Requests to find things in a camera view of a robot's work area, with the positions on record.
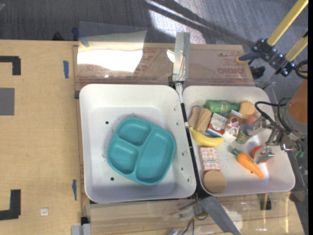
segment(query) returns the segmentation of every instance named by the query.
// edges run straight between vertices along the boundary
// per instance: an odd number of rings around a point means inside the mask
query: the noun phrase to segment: black tape mark
[[[11,190],[10,209],[0,211],[0,220],[17,219],[21,215],[21,190]]]
[[[12,63],[12,75],[21,75],[21,59],[18,56],[0,56],[0,63]]]
[[[15,89],[0,88],[0,116],[14,116]]]
[[[74,98],[79,99],[79,92],[80,91],[74,91]]]

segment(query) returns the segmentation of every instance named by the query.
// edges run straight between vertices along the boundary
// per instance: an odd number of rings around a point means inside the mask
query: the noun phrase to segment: gray carpet
[[[240,44],[246,53],[260,38],[267,38],[297,0],[0,0],[0,39],[51,40],[60,32],[73,40],[73,27],[80,22],[155,28],[163,34],[159,42],[173,42],[165,30],[191,32],[193,44]],[[308,6],[301,12],[275,47],[283,54],[308,30]],[[305,48],[295,59],[308,58]],[[254,67],[265,66],[257,79],[269,81],[274,69],[261,59]],[[278,100],[291,96],[301,78],[292,72],[278,75],[272,88]],[[307,202],[300,201],[299,213],[308,233]]]

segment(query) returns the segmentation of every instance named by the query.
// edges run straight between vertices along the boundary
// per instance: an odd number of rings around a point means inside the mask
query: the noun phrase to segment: teal divided plate
[[[175,150],[175,139],[168,131],[132,117],[116,129],[107,150],[107,160],[121,175],[152,186],[165,177]]]

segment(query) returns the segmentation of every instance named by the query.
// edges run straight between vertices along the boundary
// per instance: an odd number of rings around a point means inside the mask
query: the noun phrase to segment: round bread roll
[[[217,170],[209,170],[204,174],[204,188],[212,193],[221,193],[226,188],[226,178]]]

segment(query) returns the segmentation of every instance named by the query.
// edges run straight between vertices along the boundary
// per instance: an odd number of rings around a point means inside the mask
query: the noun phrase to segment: white tray
[[[183,91],[183,98],[188,118],[194,106],[203,107],[207,100],[226,100],[232,103],[240,103],[242,101],[250,101],[251,103],[257,101],[270,102],[268,95],[257,87],[190,86]],[[271,106],[259,104],[259,107],[274,119],[274,112]],[[250,173],[236,161],[236,157],[231,153],[233,148],[249,153],[256,145],[264,145],[270,134],[270,130],[265,130],[252,137],[243,145],[235,141],[232,143],[224,141],[219,145],[217,152],[221,166],[220,172],[225,176],[227,186],[222,193],[211,193],[208,191],[207,193],[214,196],[231,196],[290,191],[294,187],[295,177],[287,153],[283,152],[279,146],[272,147],[275,154],[273,158],[266,163],[259,164],[261,171],[265,175],[264,179]],[[200,144],[193,138],[192,144],[202,184],[204,173],[199,159]]]
[[[85,190],[96,203],[186,198],[196,189],[178,94],[163,85],[85,86],[79,94]],[[106,152],[115,129],[139,117],[170,132],[177,149],[165,178],[155,186],[136,183],[115,172]]]

